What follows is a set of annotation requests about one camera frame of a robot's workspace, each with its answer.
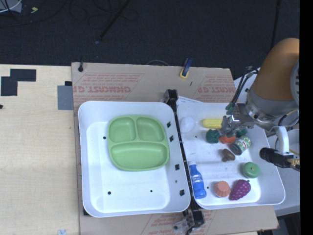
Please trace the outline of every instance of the toy food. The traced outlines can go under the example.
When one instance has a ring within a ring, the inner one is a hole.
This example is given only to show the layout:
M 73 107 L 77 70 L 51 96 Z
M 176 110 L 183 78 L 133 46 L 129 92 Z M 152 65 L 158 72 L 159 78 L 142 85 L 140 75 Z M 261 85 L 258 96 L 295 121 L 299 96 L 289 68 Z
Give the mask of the toy food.
M 235 160 L 235 155 L 228 149 L 223 149 L 222 151 L 223 158 L 222 161 L 226 162 L 227 160 Z
M 246 196 L 249 191 L 251 191 L 251 185 L 249 183 L 249 180 L 239 179 L 235 187 L 231 190 L 229 199 L 238 200 Z
M 219 137 L 220 137 L 219 131 L 212 129 L 209 129 L 205 135 L 205 138 L 209 143 L 218 143 Z
M 222 118 L 205 118 L 202 120 L 202 125 L 206 128 L 221 129 Z
M 218 181 L 214 184 L 214 192 L 218 197 L 227 197 L 230 194 L 230 187 L 226 181 Z
M 243 175 L 247 178 L 256 178 L 259 176 L 260 168 L 257 164 L 253 162 L 245 163 L 243 167 Z
M 227 137 L 226 135 L 224 135 L 224 136 L 220 136 L 220 137 L 219 137 L 219 141 L 220 141 L 221 143 L 232 143 L 232 142 L 235 141 L 235 139 L 236 139 L 236 136 L 231 136 L 231 137 L 229 138 L 229 137 Z

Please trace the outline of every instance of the clamp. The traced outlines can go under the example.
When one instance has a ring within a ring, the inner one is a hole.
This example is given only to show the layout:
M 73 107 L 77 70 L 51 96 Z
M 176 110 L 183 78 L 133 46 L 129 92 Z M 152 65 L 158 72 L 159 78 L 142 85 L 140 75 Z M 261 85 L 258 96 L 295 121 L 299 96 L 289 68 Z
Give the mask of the clamp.
M 188 57 L 184 62 L 184 68 L 181 70 L 179 76 L 181 79 L 186 79 L 189 74 L 189 67 L 191 66 L 192 58 Z

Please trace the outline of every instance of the dark carpet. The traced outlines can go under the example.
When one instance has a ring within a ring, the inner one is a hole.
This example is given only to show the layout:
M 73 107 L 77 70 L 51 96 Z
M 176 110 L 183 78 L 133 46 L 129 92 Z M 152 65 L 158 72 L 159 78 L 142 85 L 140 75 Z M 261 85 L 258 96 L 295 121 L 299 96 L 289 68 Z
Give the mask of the dark carpet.
M 236 79 L 300 34 L 300 0 L 130 0 L 123 10 L 125 2 L 22 0 L 21 12 L 0 12 L 0 63 L 182 66 L 191 57 Z

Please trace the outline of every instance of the green apple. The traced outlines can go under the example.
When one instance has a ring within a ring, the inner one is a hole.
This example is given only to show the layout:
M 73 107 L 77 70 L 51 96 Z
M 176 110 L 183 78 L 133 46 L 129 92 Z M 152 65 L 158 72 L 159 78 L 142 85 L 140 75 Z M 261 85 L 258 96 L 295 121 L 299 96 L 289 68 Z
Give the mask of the green apple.
M 243 175 L 247 178 L 256 178 L 259 176 L 260 168 L 253 162 L 247 162 L 243 168 Z

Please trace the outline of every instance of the blue bottle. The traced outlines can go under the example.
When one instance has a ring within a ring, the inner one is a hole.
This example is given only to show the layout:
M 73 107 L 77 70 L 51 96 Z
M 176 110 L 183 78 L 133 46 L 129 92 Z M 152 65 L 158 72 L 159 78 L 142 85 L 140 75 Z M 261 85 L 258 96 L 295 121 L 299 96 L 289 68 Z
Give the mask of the blue bottle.
M 201 173 L 197 170 L 197 164 L 195 161 L 188 163 L 190 168 L 190 176 L 192 182 L 192 188 L 194 190 L 194 197 L 196 199 L 205 198 L 206 191 L 204 189 L 204 183 Z

